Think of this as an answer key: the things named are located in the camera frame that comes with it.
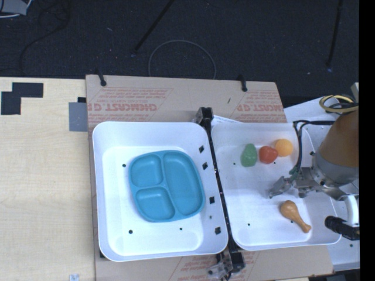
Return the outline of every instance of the green object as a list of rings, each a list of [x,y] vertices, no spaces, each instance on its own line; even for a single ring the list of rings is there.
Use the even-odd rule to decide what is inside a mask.
[[[243,166],[254,166],[258,160],[257,149],[254,144],[248,143],[241,155],[241,164]]]

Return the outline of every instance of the cardboard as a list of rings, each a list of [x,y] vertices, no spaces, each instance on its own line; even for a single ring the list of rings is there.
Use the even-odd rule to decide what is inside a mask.
[[[102,280],[183,281],[211,280],[207,269],[215,255],[112,262],[100,257],[92,131],[104,121],[189,122],[200,107],[214,115],[240,122],[286,122],[275,83],[248,81],[248,91],[239,81],[193,80],[156,77],[86,76],[88,133],[90,143],[96,277]],[[246,267],[230,280],[274,280],[329,275],[333,266],[326,246],[268,251],[243,251]]]

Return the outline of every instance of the orange object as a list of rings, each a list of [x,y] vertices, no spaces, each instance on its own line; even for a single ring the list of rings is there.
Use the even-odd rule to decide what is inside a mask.
[[[270,146],[263,146],[259,149],[259,161],[269,164],[275,161],[278,156],[276,149]]]
[[[311,226],[306,224],[299,215],[297,205],[293,201],[285,201],[280,208],[280,212],[286,218],[295,221],[302,228],[304,233],[308,233],[311,230]]]
[[[279,156],[289,156],[293,152],[293,144],[290,140],[282,138],[276,142],[275,149],[279,153]]]

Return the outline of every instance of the black pole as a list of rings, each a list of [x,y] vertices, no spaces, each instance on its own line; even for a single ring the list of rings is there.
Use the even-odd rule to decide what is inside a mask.
[[[332,57],[333,57],[333,51],[335,49],[336,38],[338,36],[338,29],[339,29],[339,24],[340,24],[340,16],[341,16],[343,1],[344,0],[339,0],[339,4],[337,6],[335,29],[333,30],[333,37],[332,37],[332,42],[331,42],[331,46],[330,46],[329,57],[328,57],[328,60],[326,62],[326,65],[327,65],[329,71],[331,71],[331,69],[332,69],[331,62],[332,62]]]
[[[159,14],[157,19],[154,21],[154,23],[151,25],[151,27],[148,29],[145,35],[143,35],[143,38],[139,41],[139,43],[135,46],[135,48],[131,52],[131,57],[134,57],[137,55],[139,48],[142,46],[144,41],[146,41],[147,37],[150,35],[150,33],[155,29],[159,21],[163,18],[164,14],[167,12],[167,10],[171,7],[171,5],[174,3],[175,0],[169,0],[167,5],[164,7],[162,12]]]

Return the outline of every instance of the white tray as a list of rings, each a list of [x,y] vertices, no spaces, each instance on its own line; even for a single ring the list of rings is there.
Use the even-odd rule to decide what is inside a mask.
[[[201,126],[103,122],[93,131],[93,148],[99,246],[106,258],[122,262],[225,249],[226,222],[207,133]],[[206,198],[200,213],[171,222],[149,222],[139,214],[128,182],[128,164],[139,155],[160,150],[178,150],[194,161]]]
[[[257,162],[253,167],[241,165],[240,156],[248,143],[257,150],[272,146],[277,139],[289,139],[295,149],[291,156],[278,157],[275,163]],[[212,139],[219,168],[221,184],[229,213],[234,241],[243,249],[257,251],[292,246],[334,244],[340,235],[324,225],[327,216],[337,216],[332,200],[326,194],[310,192],[299,198],[297,189],[275,196],[268,190],[289,171],[298,158],[298,140],[292,124],[243,123],[217,124],[212,129]],[[311,166],[313,151],[306,128],[302,133],[302,166]],[[312,229],[304,233],[296,223],[283,217],[280,205],[292,200],[302,219]]]

